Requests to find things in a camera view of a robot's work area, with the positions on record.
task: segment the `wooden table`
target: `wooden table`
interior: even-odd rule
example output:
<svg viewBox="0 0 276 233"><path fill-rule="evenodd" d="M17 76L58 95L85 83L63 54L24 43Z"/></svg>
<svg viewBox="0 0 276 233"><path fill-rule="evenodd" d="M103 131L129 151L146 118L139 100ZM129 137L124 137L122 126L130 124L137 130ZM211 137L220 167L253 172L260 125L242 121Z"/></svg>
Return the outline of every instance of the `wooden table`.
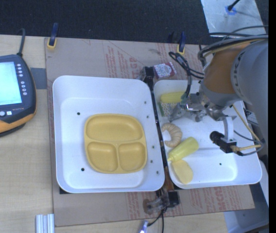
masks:
<svg viewBox="0 0 276 233"><path fill-rule="evenodd" d="M0 56L16 54L20 35L0 35ZM46 68L44 37L27 36L23 58ZM47 90L37 90L37 113L26 125L0 138L0 233L35 233L35 216L53 213ZM225 233L223 213L167 217L164 232ZM56 227L56 233L136 233L141 220ZM159 219L148 233L159 233Z"/></svg>

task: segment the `white tray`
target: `white tray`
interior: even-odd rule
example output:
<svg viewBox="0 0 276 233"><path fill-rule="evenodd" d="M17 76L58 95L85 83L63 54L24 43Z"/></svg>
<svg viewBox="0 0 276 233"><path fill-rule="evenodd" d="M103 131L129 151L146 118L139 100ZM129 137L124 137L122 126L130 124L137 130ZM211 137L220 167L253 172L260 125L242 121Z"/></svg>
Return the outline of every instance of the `white tray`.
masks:
<svg viewBox="0 0 276 233"><path fill-rule="evenodd" d="M134 79L61 76L53 83L56 177L69 193L156 191L164 168L150 89ZM94 114L135 117L143 126L148 160L134 173L105 174L87 161L84 124Z"/></svg>
<svg viewBox="0 0 276 233"><path fill-rule="evenodd" d="M187 81L178 80L161 80L154 86L154 94L156 102L160 102L160 96L164 93L185 91ZM191 92L195 93L199 89L197 81L193 82ZM236 102L234 104L240 114L244 115L243 103ZM169 122L166 116L162 116L159 107L157 108L159 123L163 125ZM224 114L229 116L237 116L234 108L224 110ZM176 175L171 168L171 162L168 163L169 173L172 181L180 188L192 189L202 187L227 186L227 185L243 185L252 184L260 181L262 170L258 155L251 154L248 156L238 156L234 153L224 153L220 148L213 144L209 135L213 131L219 131L224 134L223 122L216 122L209 116L205 116L202 121L195 122L189 116L183 116L172 123L177 125L183 132L182 140L187 137L194 137L199 143L199 149L195 153L185 157L185 160L193 170L193 180L189 184L182 184L178 181ZM237 116L233 120L234 129L248 137L252 138L250 132L244 126L242 120ZM170 140L170 135L167 131L162 133L163 140ZM245 140L244 138L234 134L237 140L238 147L246 147L253 145L253 142ZM165 145L166 153L171 148ZM243 151L244 153L255 151L249 149Z"/></svg>

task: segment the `yellow cable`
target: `yellow cable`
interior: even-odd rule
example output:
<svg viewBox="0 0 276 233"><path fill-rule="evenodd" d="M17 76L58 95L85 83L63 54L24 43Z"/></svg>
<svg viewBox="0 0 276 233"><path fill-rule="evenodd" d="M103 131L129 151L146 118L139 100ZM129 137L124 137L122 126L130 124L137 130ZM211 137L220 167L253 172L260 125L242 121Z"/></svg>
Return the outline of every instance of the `yellow cable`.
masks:
<svg viewBox="0 0 276 233"><path fill-rule="evenodd" d="M244 123L244 125L246 126L246 128L249 130L249 132L252 134L252 136L260 142L259 138L256 136L256 134L251 130L251 128L247 125L247 123L245 122L245 120L242 118L241 114L239 113L239 111L237 110L236 106L233 105L233 108L235 110L235 112L237 113L237 115L240 117L240 119L242 120L242 122ZM237 151L242 151L242 150L247 150L247 149L251 149L251 148L260 148L262 147L261 144L257 144L257 145L252 145L252 146L248 146L248 147L237 147L237 146L231 146L231 149L233 150L233 152L237 152Z"/></svg>

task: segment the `small snack package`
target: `small snack package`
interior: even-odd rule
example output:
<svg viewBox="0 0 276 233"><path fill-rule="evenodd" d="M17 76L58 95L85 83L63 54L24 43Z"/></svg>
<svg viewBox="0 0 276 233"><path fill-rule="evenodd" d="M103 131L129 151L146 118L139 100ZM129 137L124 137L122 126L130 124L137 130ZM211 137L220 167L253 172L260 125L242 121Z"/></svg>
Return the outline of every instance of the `small snack package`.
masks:
<svg viewBox="0 0 276 233"><path fill-rule="evenodd" d="M171 62L154 65L153 67L157 79L169 78L177 73Z"/></svg>

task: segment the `yellow divided plate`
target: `yellow divided plate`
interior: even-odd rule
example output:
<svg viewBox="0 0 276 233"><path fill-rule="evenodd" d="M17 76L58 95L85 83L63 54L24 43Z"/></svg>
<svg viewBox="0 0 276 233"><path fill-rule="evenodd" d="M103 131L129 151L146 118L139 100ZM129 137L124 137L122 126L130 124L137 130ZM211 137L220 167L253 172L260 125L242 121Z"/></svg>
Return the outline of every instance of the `yellow divided plate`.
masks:
<svg viewBox="0 0 276 233"><path fill-rule="evenodd" d="M84 126L89 164L101 173L132 173L144 168L147 144L141 123L123 114L96 114Z"/></svg>

